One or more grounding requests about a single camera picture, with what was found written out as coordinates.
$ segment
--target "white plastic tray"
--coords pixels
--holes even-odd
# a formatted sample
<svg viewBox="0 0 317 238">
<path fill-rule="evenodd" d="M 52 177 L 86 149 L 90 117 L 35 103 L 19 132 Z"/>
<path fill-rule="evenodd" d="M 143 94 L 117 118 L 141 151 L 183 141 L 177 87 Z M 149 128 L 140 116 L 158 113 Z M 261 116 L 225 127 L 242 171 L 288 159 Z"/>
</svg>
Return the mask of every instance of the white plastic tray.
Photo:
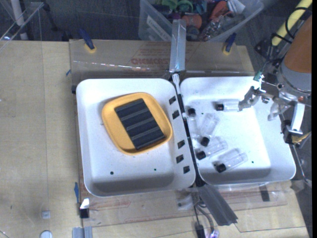
<svg viewBox="0 0 317 238">
<path fill-rule="evenodd" d="M 200 120 L 202 113 L 216 113 L 220 118 L 216 135 L 222 136 L 229 148 L 239 148 L 248 155 L 248 162 L 223 173 L 213 168 L 208 157 L 197 160 L 206 183 L 265 183 L 295 175 L 295 162 L 280 133 L 280 120 L 267 121 L 272 102 L 264 104 L 259 100 L 252 108 L 232 113 L 218 112 L 212 105 L 222 99 L 242 100 L 252 85 L 259 87 L 253 77 L 188 78 L 181 83 L 185 110 L 195 108 Z"/>
<path fill-rule="evenodd" d="M 106 102 L 135 92 L 151 94 L 173 128 L 168 143 L 135 156 L 120 152 L 101 117 Z M 88 79 L 76 89 L 84 182 L 95 196 L 112 196 L 191 186 L 196 174 L 174 86 L 163 79 Z M 173 119 L 172 114 L 179 116 Z M 185 145 L 178 149 L 178 143 Z M 177 163 L 176 157 L 183 155 Z"/>
<path fill-rule="evenodd" d="M 220 99 L 242 100 L 250 86 L 257 86 L 253 77 L 187 78 L 181 83 L 185 109 L 195 108 L 198 118 L 212 113 L 221 122 L 216 135 L 222 136 L 229 148 L 240 148 L 248 162 L 232 170 L 218 173 L 209 157 L 196 160 L 202 179 L 219 186 L 283 181 L 296 172 L 290 148 L 280 133 L 280 120 L 267 121 L 270 104 L 259 101 L 242 112 L 217 112 L 212 102 Z M 172 139 L 157 149 L 129 156 L 120 152 L 110 139 L 101 111 L 106 102 L 135 92 L 151 94 L 161 105 L 172 128 Z M 95 196 L 112 196 L 191 186 L 196 173 L 188 146 L 182 115 L 174 86 L 164 79 L 88 79 L 76 89 L 78 122 L 84 182 Z M 179 116 L 173 119 L 172 114 Z M 185 145 L 178 149 L 178 143 Z M 176 158 L 183 160 L 177 163 Z"/>
</svg>

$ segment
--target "yellow tray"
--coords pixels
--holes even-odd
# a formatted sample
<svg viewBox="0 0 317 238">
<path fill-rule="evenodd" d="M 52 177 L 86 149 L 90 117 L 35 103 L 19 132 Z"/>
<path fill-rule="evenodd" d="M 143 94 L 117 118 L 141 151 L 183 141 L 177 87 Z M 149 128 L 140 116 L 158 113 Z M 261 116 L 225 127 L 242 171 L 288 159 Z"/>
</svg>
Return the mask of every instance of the yellow tray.
<svg viewBox="0 0 317 238">
<path fill-rule="evenodd" d="M 150 112 L 152 113 L 154 119 L 158 123 L 158 126 L 165 135 L 165 138 L 151 145 L 143 147 L 139 150 L 136 150 L 114 109 L 138 99 L 144 100 L 145 104 L 148 106 Z M 106 103 L 102 110 L 102 119 L 106 127 L 106 130 L 115 146 L 122 153 L 128 155 L 136 155 L 153 150 L 159 147 L 160 145 L 168 142 L 173 134 L 172 126 L 162 107 L 159 105 L 156 99 L 148 93 L 128 94 Z"/>
</svg>

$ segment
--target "clear plastic bottle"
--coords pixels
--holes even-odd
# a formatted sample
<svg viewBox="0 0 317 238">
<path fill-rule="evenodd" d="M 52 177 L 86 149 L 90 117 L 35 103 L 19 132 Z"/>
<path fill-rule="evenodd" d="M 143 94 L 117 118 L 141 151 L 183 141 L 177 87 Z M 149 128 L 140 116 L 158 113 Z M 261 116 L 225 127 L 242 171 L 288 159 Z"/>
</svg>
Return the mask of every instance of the clear plastic bottle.
<svg viewBox="0 0 317 238">
<path fill-rule="evenodd" d="M 201 134 L 203 137 L 212 138 L 216 132 L 217 126 L 220 123 L 220 119 L 216 114 L 207 113 L 204 114 Z"/>
<path fill-rule="evenodd" d="M 237 112 L 239 111 L 239 102 L 236 99 L 220 100 L 214 103 L 214 108 L 217 111 Z"/>
<path fill-rule="evenodd" d="M 221 137 L 214 137 L 206 146 L 205 152 L 207 155 L 214 156 L 226 149 L 228 149 L 227 142 Z"/>
<path fill-rule="evenodd" d="M 200 147 L 196 150 L 196 157 L 198 160 L 202 160 L 206 156 L 217 155 L 227 148 L 227 142 L 221 137 L 213 137 L 212 139 L 203 137 L 200 141 Z"/>
<path fill-rule="evenodd" d="M 213 158 L 211 163 L 219 173 L 222 173 L 226 170 L 236 168 L 247 160 L 248 156 L 246 153 L 234 148 L 223 154 L 217 155 L 216 158 Z"/>
<path fill-rule="evenodd" d="M 188 110 L 187 123 L 191 138 L 198 139 L 201 134 L 197 123 L 196 111 L 193 108 Z"/>
</svg>

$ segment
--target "metal bracket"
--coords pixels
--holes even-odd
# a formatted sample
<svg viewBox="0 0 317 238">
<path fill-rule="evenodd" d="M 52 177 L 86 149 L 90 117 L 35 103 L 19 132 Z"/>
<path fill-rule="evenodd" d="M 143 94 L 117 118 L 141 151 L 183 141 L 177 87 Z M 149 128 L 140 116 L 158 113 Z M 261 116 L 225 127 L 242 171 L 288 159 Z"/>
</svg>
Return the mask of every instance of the metal bracket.
<svg viewBox="0 0 317 238">
<path fill-rule="evenodd" d="M 238 217 L 215 186 L 206 184 L 199 187 L 198 192 L 219 226 L 229 226 L 232 223 L 237 223 Z"/>
<path fill-rule="evenodd" d="M 72 238 L 93 238 L 93 228 L 73 228 Z"/>
<path fill-rule="evenodd" d="M 272 45 L 272 39 L 261 40 L 255 47 L 255 51 L 264 58 L 271 60 L 276 57 L 280 50 Z"/>
<path fill-rule="evenodd" d="M 169 72 L 185 70 L 186 53 L 186 22 L 183 19 L 173 20 L 172 40 L 170 49 Z"/>
<path fill-rule="evenodd" d="M 260 98 L 258 91 L 259 91 L 258 89 L 257 90 L 254 89 L 254 86 L 251 86 L 249 91 L 244 96 L 244 99 L 239 102 L 239 111 L 246 108 L 250 108 L 251 106 L 254 106 L 258 102 Z"/>
</svg>

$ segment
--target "wire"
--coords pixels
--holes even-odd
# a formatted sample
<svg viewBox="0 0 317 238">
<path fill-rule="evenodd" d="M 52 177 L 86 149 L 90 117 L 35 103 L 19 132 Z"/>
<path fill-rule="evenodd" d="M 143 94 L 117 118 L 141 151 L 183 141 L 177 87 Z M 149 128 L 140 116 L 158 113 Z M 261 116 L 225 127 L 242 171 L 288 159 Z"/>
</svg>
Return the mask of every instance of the wire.
<svg viewBox="0 0 317 238">
<path fill-rule="evenodd" d="M 199 219 L 198 219 L 198 214 L 197 214 L 196 205 L 194 205 L 194 210 L 195 210 L 195 215 L 196 215 L 196 220 L 197 220 L 197 223 L 198 223 L 198 225 L 200 225 L 200 223 L 199 223 Z"/>
<path fill-rule="evenodd" d="M 289 44 L 292 44 L 291 41 L 287 40 L 286 38 L 284 38 L 284 37 L 282 37 L 282 36 L 280 36 L 280 35 L 278 35 L 278 34 L 276 34 L 276 33 L 273 33 L 273 34 L 272 34 L 271 39 L 273 39 L 274 37 L 278 37 L 278 38 L 282 39 L 283 41 L 285 41 L 285 42 L 287 42 L 287 43 L 289 43 Z"/>
<path fill-rule="evenodd" d="M 308 9 L 308 8 L 306 8 L 306 7 L 297 7 L 297 8 L 294 9 L 293 12 L 295 12 L 295 11 L 297 11 L 297 10 L 305 10 L 305 11 L 310 11 L 311 13 L 313 13 L 312 10 L 310 10 L 310 9 Z M 286 32 L 288 33 L 288 35 L 289 35 L 292 39 L 294 39 L 294 38 L 295 38 L 295 35 L 293 35 L 293 34 L 290 32 L 290 29 L 288 29 L 288 20 L 289 20 L 289 18 L 290 18 L 291 15 L 292 15 L 292 14 L 290 14 L 290 15 L 287 17 L 286 21 L 285 21 L 285 28 L 286 28 Z"/>
<path fill-rule="evenodd" d="M 196 207 L 208 219 L 211 232 L 213 232 L 214 231 L 214 224 L 213 224 L 212 218 L 208 215 L 208 213 L 206 213 L 202 208 L 200 208 L 200 206 L 196 205 Z"/>
</svg>

